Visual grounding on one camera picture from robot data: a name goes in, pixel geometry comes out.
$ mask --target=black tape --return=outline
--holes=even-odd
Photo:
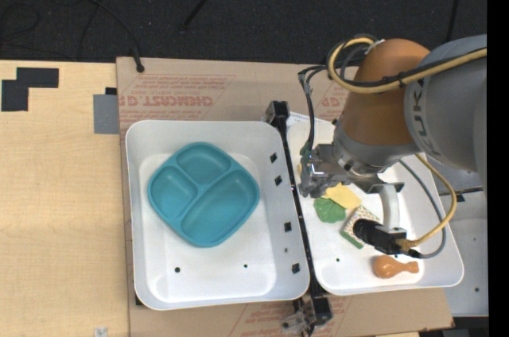
[[[58,88],[58,68],[17,68],[17,79],[2,81],[2,111],[28,111],[29,88]]]

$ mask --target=green leaf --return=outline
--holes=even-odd
[[[346,209],[331,199],[320,197],[315,199],[313,206],[318,214],[318,218],[324,223],[342,221],[347,216]]]

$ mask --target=teal divided plate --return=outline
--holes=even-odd
[[[230,155],[197,142],[178,150],[152,175],[148,196],[183,239],[195,246],[216,246],[246,222],[260,191]]]

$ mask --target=wooden surface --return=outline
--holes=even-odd
[[[0,112],[0,335],[128,335],[119,136],[92,112],[115,65],[0,61],[0,79],[16,67],[59,68],[60,85]]]

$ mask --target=brown chicken leg toy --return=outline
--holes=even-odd
[[[390,257],[389,255],[380,255],[378,258],[375,259],[375,263],[373,264],[373,270],[375,271],[375,275],[377,277],[388,279],[390,277],[396,276],[398,273],[401,273],[403,271],[407,271],[410,273],[418,273],[419,264],[417,263],[417,261],[403,263],[400,261],[396,261],[393,257]]]

